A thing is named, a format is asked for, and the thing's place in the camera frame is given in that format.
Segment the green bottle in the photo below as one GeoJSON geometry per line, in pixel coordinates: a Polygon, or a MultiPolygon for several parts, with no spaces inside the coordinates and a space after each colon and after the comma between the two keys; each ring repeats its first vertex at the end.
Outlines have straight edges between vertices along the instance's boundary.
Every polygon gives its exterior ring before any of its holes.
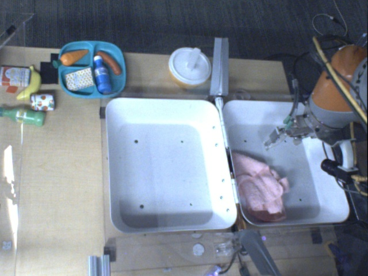
{"type": "Polygon", "coordinates": [[[45,113],[35,112],[32,109],[5,109],[0,108],[0,117],[8,117],[14,122],[22,122],[26,125],[36,125],[38,127],[44,124],[45,113]]]}

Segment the blue plate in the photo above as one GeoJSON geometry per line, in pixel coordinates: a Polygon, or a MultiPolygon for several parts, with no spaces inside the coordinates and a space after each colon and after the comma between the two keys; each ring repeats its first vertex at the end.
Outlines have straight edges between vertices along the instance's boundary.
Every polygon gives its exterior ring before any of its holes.
{"type": "Polygon", "coordinates": [[[127,79],[127,70],[125,68],[125,60],[124,56],[122,55],[121,50],[118,46],[102,41],[77,41],[71,42],[66,44],[59,53],[59,58],[62,54],[70,51],[81,50],[81,49],[88,49],[89,53],[87,53],[83,58],[78,60],[72,66],[59,66],[58,73],[59,73],[59,83],[63,90],[75,97],[81,98],[111,98],[117,96],[125,87],[125,82],[127,79]],[[109,70],[110,82],[112,86],[112,92],[109,94],[102,94],[97,90],[97,86],[94,85],[92,87],[84,88],[78,91],[70,91],[66,87],[65,75],[69,74],[70,72],[82,70],[84,68],[90,67],[92,69],[92,73],[94,70],[93,66],[93,57],[98,51],[104,51],[108,55],[110,55],[120,66],[121,74],[115,75],[111,68],[106,64],[105,66],[109,70]]]}

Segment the yellow banana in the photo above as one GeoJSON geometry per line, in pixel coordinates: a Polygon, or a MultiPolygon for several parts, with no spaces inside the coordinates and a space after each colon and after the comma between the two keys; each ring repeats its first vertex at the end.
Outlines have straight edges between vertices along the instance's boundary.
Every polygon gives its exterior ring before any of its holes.
{"type": "Polygon", "coordinates": [[[26,89],[17,96],[18,100],[29,100],[32,93],[36,93],[41,87],[41,75],[35,70],[34,66],[30,66],[30,81],[26,89]]]}

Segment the table surface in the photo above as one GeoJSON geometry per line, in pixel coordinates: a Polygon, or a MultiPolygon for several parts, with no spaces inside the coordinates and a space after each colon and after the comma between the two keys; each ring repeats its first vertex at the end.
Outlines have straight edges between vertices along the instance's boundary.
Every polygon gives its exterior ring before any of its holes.
{"type": "MultiPolygon", "coordinates": [[[[0,63],[34,64],[39,70],[40,62],[49,62],[50,54],[58,52],[5,47],[0,50],[0,63]]],[[[125,53],[124,57],[127,83],[123,96],[206,96],[208,84],[186,91],[169,80],[167,55],[125,53]]],[[[117,232],[109,220],[109,193],[104,183],[106,140],[99,117],[104,102],[71,97],[58,85],[42,85],[41,89],[53,92],[56,109],[47,112],[44,126],[24,126],[22,133],[16,275],[87,275],[88,256],[101,256],[105,244],[111,241],[125,254],[112,263],[112,275],[204,275],[212,264],[229,261],[214,254],[216,244],[227,240],[226,233],[133,236],[117,232]],[[202,258],[192,253],[193,244],[198,242],[208,251],[202,258]]],[[[253,99],[290,99],[280,62],[230,59],[229,90],[230,98],[236,97],[234,92],[245,90],[253,99]]],[[[5,93],[3,88],[0,99],[1,105],[17,104],[14,94],[5,93]]],[[[2,147],[9,142],[9,135],[0,136],[2,147]]],[[[303,270],[311,275],[313,269],[335,272],[334,260],[322,244],[312,244],[309,229],[288,231],[286,237],[279,229],[263,233],[283,275],[302,275],[303,270]]],[[[322,237],[325,241],[335,239],[329,228],[322,230],[322,237]]],[[[5,260],[0,253],[0,262],[5,260]]],[[[246,261],[255,273],[250,258],[246,261]]],[[[4,267],[4,275],[13,275],[14,267],[4,267]]],[[[228,275],[239,275],[238,269],[234,265],[228,275]]]]}

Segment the pink towel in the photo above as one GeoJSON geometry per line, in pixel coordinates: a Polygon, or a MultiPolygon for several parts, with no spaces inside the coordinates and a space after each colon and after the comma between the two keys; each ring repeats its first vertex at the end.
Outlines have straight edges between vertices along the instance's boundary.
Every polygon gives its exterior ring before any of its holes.
{"type": "Polygon", "coordinates": [[[289,192],[288,179],[264,163],[233,152],[233,163],[242,205],[262,221],[276,222],[286,218],[283,193],[289,192]]]}

